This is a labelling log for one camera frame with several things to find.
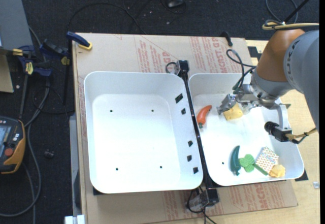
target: white plastic bin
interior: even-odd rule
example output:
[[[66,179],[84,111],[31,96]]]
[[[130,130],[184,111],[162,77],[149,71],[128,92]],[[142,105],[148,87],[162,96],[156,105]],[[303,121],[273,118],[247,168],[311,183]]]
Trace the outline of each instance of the white plastic bin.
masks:
[[[181,78],[92,72],[84,80],[84,91],[95,189],[115,194],[201,184],[201,159]]]
[[[241,74],[195,74],[189,79],[195,113],[212,105],[206,124],[200,129],[211,179],[219,185],[230,186],[299,178],[304,173],[304,164],[298,146],[292,142],[279,142],[264,130],[267,121],[279,123],[276,110],[253,108],[250,113],[229,121],[223,114],[218,114],[217,107],[227,94],[233,92],[232,87],[240,77]],[[250,75],[245,81],[249,83]],[[237,145],[240,145],[239,158],[246,154],[256,158],[263,147],[270,148],[279,156],[278,163],[285,167],[285,176],[265,176],[257,169],[247,173],[243,168],[236,176],[230,169],[230,158]]]

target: robotic hand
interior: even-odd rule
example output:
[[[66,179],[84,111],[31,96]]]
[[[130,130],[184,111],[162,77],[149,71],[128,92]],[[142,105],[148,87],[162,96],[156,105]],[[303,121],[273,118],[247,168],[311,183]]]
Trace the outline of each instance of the robotic hand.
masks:
[[[234,95],[228,94],[217,110],[221,114],[236,103],[244,113],[261,106],[276,109],[279,124],[267,122],[265,130],[281,142],[292,141],[286,105],[276,103],[291,89],[305,95],[314,131],[319,132],[319,30],[277,30],[252,71],[250,84],[242,84]]]

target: black floor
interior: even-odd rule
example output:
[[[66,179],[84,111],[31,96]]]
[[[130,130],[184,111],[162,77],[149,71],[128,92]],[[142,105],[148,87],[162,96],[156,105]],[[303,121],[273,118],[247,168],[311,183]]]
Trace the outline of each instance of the black floor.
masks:
[[[231,37],[267,40],[272,31],[262,30],[268,19],[283,21],[304,0],[184,0],[186,5],[167,10],[161,0],[22,0],[29,26],[43,42],[49,39],[67,47],[67,30],[85,33],[219,36],[227,31]],[[309,0],[289,23],[319,23],[319,0]],[[36,53],[38,42],[32,35]],[[17,118],[23,86],[22,68],[9,59],[14,94],[0,93],[0,114]],[[72,73],[66,106],[62,105],[64,66],[51,60],[53,73],[50,88],[44,77],[33,75],[22,121],[28,123],[49,89],[42,112],[30,125],[30,142],[42,176],[41,193],[36,202],[36,223],[59,224],[72,215],[70,166],[70,133],[68,117],[74,113]],[[53,152],[53,158],[44,156]],[[32,153],[24,157],[35,193],[39,187]],[[33,210],[15,214],[32,202],[32,194],[24,167],[12,175],[0,176],[0,223],[32,223]]]

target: black mouse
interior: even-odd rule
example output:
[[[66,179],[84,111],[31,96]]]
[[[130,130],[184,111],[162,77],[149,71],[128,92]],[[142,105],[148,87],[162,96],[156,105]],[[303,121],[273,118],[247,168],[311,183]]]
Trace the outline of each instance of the black mouse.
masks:
[[[165,3],[169,8],[173,8],[184,4],[184,0],[166,0]]]

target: yellow multimeter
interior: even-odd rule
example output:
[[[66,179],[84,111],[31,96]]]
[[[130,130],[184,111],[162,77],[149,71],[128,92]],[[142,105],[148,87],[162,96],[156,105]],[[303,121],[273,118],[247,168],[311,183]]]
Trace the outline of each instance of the yellow multimeter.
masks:
[[[25,153],[25,128],[20,120],[0,115],[0,173],[16,172]]]

